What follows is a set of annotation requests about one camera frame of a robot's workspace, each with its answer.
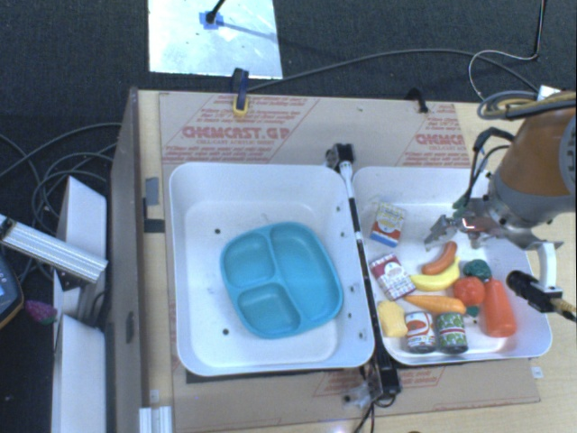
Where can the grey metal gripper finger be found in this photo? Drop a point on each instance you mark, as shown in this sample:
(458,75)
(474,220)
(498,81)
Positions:
(476,241)
(441,230)

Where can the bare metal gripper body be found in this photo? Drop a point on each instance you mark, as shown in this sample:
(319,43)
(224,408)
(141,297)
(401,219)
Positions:
(491,219)

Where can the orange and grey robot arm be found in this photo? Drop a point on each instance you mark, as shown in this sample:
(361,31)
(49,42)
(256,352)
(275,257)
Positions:
(536,160)

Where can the green broccoli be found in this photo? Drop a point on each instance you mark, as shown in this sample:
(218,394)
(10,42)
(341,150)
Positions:
(478,269)

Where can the orange toy sausage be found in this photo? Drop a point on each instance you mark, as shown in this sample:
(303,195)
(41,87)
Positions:
(439,260)

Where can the orange toy fruit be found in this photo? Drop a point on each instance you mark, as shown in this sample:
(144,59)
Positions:
(469,290)

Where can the yellow banana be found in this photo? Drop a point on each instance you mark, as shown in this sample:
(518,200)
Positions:
(435,282)

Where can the white carton, red blue print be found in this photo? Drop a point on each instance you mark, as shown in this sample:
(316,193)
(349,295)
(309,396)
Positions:
(387,226)

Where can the red and white carton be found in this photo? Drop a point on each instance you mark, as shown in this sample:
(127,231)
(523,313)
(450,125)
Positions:
(392,278)

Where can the orange carrot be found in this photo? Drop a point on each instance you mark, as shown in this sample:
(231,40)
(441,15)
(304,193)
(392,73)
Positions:
(435,303)

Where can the orange plastic bottle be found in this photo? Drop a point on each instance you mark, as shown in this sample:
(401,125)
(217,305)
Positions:
(498,311)

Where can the thin black and white rod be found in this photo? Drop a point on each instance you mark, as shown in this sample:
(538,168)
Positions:
(357,233)

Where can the green and white can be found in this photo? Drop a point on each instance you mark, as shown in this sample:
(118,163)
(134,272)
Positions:
(451,332)

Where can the yellow toy bread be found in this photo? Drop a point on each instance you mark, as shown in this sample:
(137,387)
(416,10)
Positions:
(392,319)

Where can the red and white can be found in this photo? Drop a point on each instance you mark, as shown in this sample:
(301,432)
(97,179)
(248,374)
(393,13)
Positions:
(420,332)

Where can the white plastic tray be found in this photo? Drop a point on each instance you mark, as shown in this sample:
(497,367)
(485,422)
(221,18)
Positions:
(527,336)
(203,260)

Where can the blue divided plate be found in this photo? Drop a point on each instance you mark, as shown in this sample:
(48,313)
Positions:
(288,282)

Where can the brown cardboard board, red print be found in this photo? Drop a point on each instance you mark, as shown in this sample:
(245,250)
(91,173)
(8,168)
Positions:
(270,129)

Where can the purple toy grapes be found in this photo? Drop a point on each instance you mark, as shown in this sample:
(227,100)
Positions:
(41,312)

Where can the black cylinder on white bracket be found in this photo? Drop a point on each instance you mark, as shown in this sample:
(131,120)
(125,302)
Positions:
(529,289)

